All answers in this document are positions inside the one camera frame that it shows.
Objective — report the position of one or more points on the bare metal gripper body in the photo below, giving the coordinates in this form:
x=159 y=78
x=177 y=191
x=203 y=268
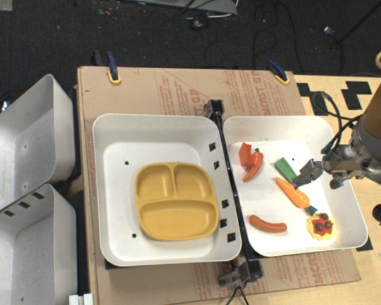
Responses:
x=346 y=164

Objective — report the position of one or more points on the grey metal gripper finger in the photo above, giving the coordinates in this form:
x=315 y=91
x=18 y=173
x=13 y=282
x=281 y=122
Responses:
x=311 y=167
x=299 y=180

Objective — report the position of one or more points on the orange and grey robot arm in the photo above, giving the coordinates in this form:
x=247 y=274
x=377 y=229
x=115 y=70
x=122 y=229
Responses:
x=374 y=113

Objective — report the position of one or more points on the orange carrot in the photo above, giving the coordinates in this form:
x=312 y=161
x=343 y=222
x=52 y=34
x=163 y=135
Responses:
x=294 y=194

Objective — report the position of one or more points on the green block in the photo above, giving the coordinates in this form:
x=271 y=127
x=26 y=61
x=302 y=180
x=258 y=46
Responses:
x=285 y=169

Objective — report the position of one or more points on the white plastic tray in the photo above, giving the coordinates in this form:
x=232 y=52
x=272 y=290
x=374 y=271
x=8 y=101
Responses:
x=120 y=195
x=28 y=145
x=31 y=249
x=273 y=199

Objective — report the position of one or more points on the orange chili pepper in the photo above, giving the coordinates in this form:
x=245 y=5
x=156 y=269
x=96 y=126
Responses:
x=254 y=167

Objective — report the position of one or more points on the yellow spaghetti with meatballs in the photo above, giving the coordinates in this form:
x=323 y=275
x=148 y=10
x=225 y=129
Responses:
x=320 y=229

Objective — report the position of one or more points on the orange sausage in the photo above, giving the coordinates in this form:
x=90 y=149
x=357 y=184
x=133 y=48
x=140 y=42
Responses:
x=267 y=224

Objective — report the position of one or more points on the red pepper piece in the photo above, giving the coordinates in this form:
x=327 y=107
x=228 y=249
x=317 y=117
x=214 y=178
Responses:
x=244 y=155

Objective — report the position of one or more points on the thin black rod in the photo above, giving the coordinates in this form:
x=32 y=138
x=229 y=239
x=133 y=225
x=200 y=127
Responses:
x=232 y=183

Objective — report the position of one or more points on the orange divided plate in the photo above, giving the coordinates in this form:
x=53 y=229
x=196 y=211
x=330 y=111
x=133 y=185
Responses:
x=176 y=202

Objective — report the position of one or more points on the brown cardboard board red print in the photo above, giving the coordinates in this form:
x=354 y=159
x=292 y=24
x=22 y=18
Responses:
x=152 y=87

